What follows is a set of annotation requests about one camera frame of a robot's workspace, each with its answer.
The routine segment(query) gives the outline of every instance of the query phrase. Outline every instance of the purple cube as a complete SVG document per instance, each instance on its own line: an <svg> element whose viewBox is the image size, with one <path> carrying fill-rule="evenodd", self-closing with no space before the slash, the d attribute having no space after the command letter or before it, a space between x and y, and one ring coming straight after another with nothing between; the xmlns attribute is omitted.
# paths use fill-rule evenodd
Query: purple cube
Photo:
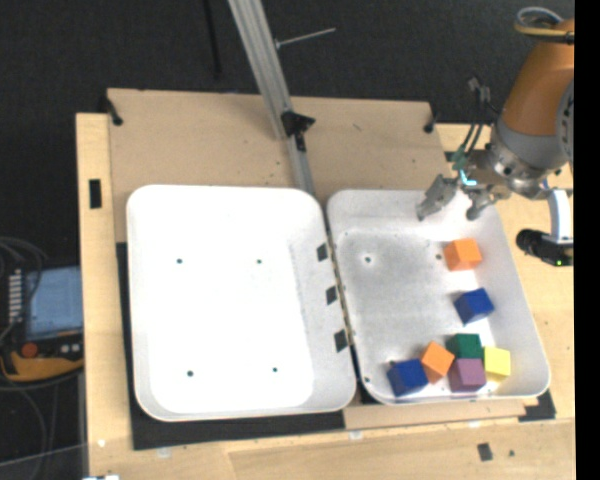
<svg viewBox="0 0 600 480"><path fill-rule="evenodd" d="M482 359L456 359L448 373L449 387L455 392L477 391L487 383Z"/></svg>
<svg viewBox="0 0 600 480"><path fill-rule="evenodd" d="M394 363L387 372L387 377L396 396L419 391L429 383L420 359Z"/></svg>

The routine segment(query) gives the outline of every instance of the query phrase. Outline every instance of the orange cube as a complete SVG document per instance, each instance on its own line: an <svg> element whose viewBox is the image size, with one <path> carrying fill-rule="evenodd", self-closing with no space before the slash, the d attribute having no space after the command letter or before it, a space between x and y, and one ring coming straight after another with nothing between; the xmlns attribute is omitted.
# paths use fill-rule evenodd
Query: orange cube
<svg viewBox="0 0 600 480"><path fill-rule="evenodd" d="M482 261L482 253L473 238L454 240L444 248L449 270L471 270Z"/></svg>
<svg viewBox="0 0 600 480"><path fill-rule="evenodd" d="M420 356L424 373L431 384L444 377L456 356L435 341L429 342Z"/></svg>

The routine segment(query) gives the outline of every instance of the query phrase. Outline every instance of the green cube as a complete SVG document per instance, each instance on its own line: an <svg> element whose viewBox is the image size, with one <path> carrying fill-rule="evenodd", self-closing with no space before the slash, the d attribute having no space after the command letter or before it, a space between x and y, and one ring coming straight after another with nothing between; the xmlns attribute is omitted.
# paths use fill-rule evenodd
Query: green cube
<svg viewBox="0 0 600 480"><path fill-rule="evenodd" d="M479 334L456 334L447 339L445 345L456 358L483 359L482 341Z"/></svg>

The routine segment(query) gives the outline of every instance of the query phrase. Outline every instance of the metal rod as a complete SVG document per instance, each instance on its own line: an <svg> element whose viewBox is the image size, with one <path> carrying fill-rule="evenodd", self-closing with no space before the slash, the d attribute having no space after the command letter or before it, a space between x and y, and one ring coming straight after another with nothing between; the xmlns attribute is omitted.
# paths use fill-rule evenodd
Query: metal rod
<svg viewBox="0 0 600 480"><path fill-rule="evenodd" d="M313 195L315 190L306 153L300 151L296 141L287 136L282 124L282 115L292 111L293 106L262 2L228 1L274 132L287 144L296 186Z"/></svg>
<svg viewBox="0 0 600 480"><path fill-rule="evenodd" d="M327 28L324 30L320 30L318 32L313 32L311 34L306 34L304 36L298 36L298 37L293 37L291 39L285 39L284 41L275 41L276 44L276 48L279 50L281 46L286 46L288 44L292 44L292 43L298 43L300 41L306 41L307 39L314 39L316 37L321 37L324 36L326 34L331 34L332 32L335 32L336 29L335 28Z"/></svg>
<svg viewBox="0 0 600 480"><path fill-rule="evenodd" d="M211 43L211 55L213 56L213 77L220 78L222 75L222 64L220 62L220 49L216 38L216 27L213 22L213 11L209 0L202 0L202 8L204 9L204 17L207 23L207 32L209 33L209 42Z"/></svg>
<svg viewBox="0 0 600 480"><path fill-rule="evenodd" d="M551 214L551 239L555 242L572 240L571 205L567 191L553 189L547 201Z"/></svg>

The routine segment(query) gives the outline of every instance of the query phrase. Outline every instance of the black mat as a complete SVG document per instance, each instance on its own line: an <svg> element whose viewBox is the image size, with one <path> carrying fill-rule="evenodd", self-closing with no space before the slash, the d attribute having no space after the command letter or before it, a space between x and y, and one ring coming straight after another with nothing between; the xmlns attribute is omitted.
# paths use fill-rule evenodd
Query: black mat
<svg viewBox="0 0 600 480"><path fill-rule="evenodd" d="M133 388L131 331L129 320L129 291L127 244L116 244L120 304L124 328L124 348L127 363L129 402L133 447L136 450L235 439L280 437L307 433L341 430L344 428L342 411L266 418L236 418L200 422L167 423L145 413L138 404Z"/></svg>

